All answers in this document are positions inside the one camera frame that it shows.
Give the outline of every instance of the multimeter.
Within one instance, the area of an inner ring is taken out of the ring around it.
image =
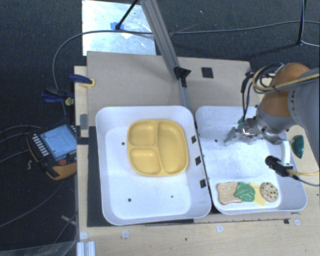
[[[26,139],[30,153],[40,168],[59,181],[77,171],[77,138],[73,125],[63,124],[31,133]]]

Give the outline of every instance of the red button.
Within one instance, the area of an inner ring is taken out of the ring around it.
[[[67,160],[63,158],[63,159],[59,160],[58,163],[60,166],[65,166],[67,164]]]

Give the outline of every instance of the yellow plate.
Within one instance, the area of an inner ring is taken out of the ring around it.
[[[130,165],[140,175],[171,176],[188,167],[185,132],[174,121],[136,121],[129,127],[126,140]]]

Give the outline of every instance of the device screen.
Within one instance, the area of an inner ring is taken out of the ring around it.
[[[40,134],[56,161],[77,149],[77,141],[73,132],[65,124]]]

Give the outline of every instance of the black carpet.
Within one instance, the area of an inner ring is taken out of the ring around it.
[[[132,1],[110,1],[131,3]],[[229,30],[299,21],[302,0],[162,0],[158,1],[170,32]],[[60,103],[44,103],[41,92],[54,87],[51,64],[58,47],[82,32],[81,0],[0,0],[0,132],[18,125],[47,126],[63,118]],[[319,22],[320,2],[309,0],[305,19]],[[255,70],[277,62],[299,62],[319,66],[319,48],[297,45],[299,23],[283,24],[239,32],[173,35],[178,56],[249,61]],[[319,44],[319,25],[306,23],[304,41]],[[68,74],[73,66],[85,65],[82,41],[73,40],[56,61],[56,77],[61,90],[71,92]],[[67,108],[70,123],[73,108]],[[26,127],[0,134],[31,132]],[[25,137],[0,144],[0,161],[26,149]],[[75,213],[74,178],[64,181],[59,191],[32,213],[2,226],[50,197],[61,185],[36,166],[28,168],[30,155],[21,154],[0,163],[0,251],[52,244],[64,228],[62,215]],[[58,242],[74,239],[70,225]]]

